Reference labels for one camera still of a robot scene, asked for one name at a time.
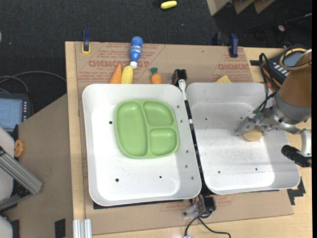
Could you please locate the blue plastic bottle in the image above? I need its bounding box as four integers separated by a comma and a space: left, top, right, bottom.
128, 36, 144, 69

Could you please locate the yellow cheese wedge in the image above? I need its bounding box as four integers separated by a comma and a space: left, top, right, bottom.
213, 74, 232, 84

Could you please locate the black cylinder on white bracket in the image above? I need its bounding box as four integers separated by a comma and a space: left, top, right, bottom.
281, 128, 312, 169

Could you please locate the white plastic tray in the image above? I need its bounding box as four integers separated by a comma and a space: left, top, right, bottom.
185, 82, 301, 195
82, 83, 203, 207

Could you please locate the plain orange carrot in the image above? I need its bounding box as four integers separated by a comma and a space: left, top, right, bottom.
108, 63, 123, 85

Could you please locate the yellow corn cob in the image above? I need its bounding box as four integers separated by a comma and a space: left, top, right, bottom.
120, 65, 134, 85

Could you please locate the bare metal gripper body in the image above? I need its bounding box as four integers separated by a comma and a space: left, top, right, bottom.
253, 107, 302, 134

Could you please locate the small carrot with green top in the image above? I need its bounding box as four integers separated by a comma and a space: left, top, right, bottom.
150, 67, 163, 85

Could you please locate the brown cardboard board red print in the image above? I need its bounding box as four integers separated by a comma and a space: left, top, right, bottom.
74, 41, 302, 236

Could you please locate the black block with thin wires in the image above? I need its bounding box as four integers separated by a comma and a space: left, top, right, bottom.
198, 196, 216, 212
171, 68, 188, 86

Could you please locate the tan round biscuit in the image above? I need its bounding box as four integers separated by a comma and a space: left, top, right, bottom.
242, 125, 263, 142

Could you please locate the green divided plate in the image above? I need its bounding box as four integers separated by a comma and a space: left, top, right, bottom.
114, 99, 180, 160

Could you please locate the orange pretzel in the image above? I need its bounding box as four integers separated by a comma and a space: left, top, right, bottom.
13, 139, 25, 158

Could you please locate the thin black and white rod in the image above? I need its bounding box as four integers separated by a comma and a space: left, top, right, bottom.
178, 79, 207, 198

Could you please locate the yellow oval toy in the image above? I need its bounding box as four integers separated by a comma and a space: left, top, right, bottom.
160, 0, 178, 9

